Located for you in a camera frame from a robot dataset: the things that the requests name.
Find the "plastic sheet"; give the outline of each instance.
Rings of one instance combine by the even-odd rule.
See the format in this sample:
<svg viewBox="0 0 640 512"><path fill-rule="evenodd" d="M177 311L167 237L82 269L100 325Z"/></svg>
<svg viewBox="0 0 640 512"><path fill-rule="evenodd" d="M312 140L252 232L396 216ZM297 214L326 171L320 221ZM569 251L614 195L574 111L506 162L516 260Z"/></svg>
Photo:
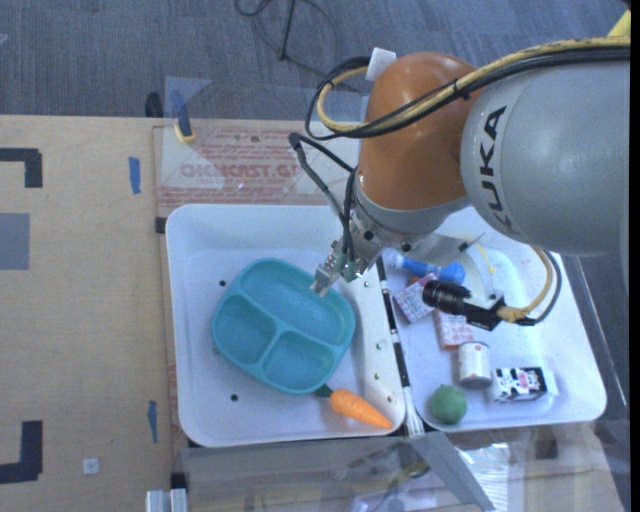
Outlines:
<svg viewBox="0 0 640 512"><path fill-rule="evenodd" d="M622 511L598 429L597 423L572 423L450 439L496 511ZM190 506L194 511L479 510L456 499L418 455L416 442L387 437L188 449L182 455ZM618 469L629 471L624 463Z"/></svg>
<svg viewBox="0 0 640 512"><path fill-rule="evenodd" d="M300 167L289 134L304 134L313 89L283 86L231 86L225 82L168 78L164 130L156 130L158 215L168 217L185 204L327 204ZM364 97L338 91L332 112L341 120L364 115ZM326 133L312 116L313 129ZM189 142L176 130L191 130ZM359 141L323 144L355 166ZM305 144L307 160L338 204L344 199L347 173Z"/></svg>

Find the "green ball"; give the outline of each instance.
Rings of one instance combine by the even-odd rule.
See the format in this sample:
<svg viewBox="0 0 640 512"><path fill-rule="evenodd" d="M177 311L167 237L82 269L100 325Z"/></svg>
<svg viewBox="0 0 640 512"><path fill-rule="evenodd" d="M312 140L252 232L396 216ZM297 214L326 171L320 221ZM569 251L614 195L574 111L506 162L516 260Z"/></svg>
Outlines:
<svg viewBox="0 0 640 512"><path fill-rule="evenodd" d="M442 384L429 398L429 410L438 421L454 425L467 414L467 399L458 388Z"/></svg>

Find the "blue tape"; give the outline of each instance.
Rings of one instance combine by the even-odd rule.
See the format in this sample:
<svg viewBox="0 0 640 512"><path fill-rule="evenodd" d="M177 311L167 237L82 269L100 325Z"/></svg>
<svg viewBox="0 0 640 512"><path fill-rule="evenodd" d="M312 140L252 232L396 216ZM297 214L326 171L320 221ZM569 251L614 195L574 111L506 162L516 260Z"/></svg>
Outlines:
<svg viewBox="0 0 640 512"><path fill-rule="evenodd" d="M140 160L129 157L129 179L131 180L131 190L134 194L140 193Z"/></svg>

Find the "wooden board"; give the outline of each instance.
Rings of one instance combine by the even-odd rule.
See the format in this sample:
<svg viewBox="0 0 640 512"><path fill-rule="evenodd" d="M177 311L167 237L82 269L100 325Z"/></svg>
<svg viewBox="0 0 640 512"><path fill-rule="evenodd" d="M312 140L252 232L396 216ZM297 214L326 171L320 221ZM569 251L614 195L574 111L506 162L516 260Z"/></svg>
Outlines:
<svg viewBox="0 0 640 512"><path fill-rule="evenodd" d="M0 485L3 510L142 510L148 490L169 487L157 122L0 117L0 147L43 159L42 188L0 162L0 213L29 218L28 269L0 270L0 468L20 460L22 422L43 426L42 473ZM99 472L85 475L93 458Z"/></svg>

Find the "yellow cable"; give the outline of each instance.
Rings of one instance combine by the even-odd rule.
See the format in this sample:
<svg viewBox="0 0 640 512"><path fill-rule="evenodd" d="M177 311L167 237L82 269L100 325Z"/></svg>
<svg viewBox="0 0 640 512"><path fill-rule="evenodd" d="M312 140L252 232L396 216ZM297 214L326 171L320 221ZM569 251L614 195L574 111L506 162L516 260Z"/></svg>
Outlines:
<svg viewBox="0 0 640 512"><path fill-rule="evenodd" d="M430 96L425 98L424 100L418 102L416 105L413 105L411 108L408 108L404 112L394 116L392 119L388 119L378 125L376 128L393 128L394 126L398 126L404 121L410 121L415 118L422 112L425 112L432 107L442 103L443 101L449 99L451 96L456 94L458 89L462 89L467 87L474 82L477 82L481 78L485 77L489 73L492 73L500 68L506 67L513 63L531 58L540 55L558 53L568 50L578 50L578 49L588 49L588 48L606 48L606 47L614 47L614 46L631 46L631 38L630 37L596 37L589 39L576 39L576 40L566 40L566 41L557 41L554 43L546 43L538 46L533 46L531 48L527 48L524 50L517 51L510 55L506 55L505 57L501 57L486 66L476 69L471 73L463 76L458 79L457 83L454 85L450 85L445 87L440 92L435 94L434 96ZM316 105L316 110L318 113L318 117L322 121L322 123L332 130L334 133L343 133L348 132L350 130L364 128L369 123L341 123L338 121L334 121L331 119L324 109L324 102L326 100L329 92L334 88L335 85L338 85L341 82L344 82L348 78L355 76L357 74L365 72L367 69L366 66L352 69L346 71L335 77L331 83L326 84L320 91L318 95L318 102Z"/></svg>
<svg viewBox="0 0 640 512"><path fill-rule="evenodd" d="M549 293L549 289L551 288L551 283L553 281L553 267L551 266L551 262L549 261L549 258L547 258L547 255L544 253L544 251L542 251L537 247L531 247L531 248L538 255L540 260L542 260L542 263L544 264L545 269L547 270L547 278L538 296L535 299L533 299L531 304L529 304L527 307L516 308L512 306L503 306L500 309L498 309L496 314L500 318L502 318L502 320L504 320L505 322L514 323L514 322L517 322L518 320L522 320L523 318L526 318L526 316L529 313L531 313L531 311L533 311L538 305L540 305L540 303L544 300L544 298Z"/></svg>
<svg viewBox="0 0 640 512"><path fill-rule="evenodd" d="M491 262L489 261L489 256L487 256L487 251L484 250L484 247L482 247L482 245L480 245L480 243L477 243L476 246L478 247L478 250L480 251L480 254L482 254L482 257L484 258L484 261L487 264L487 267L489 267L489 273L491 275L496 273L496 267L494 267Z"/></svg>

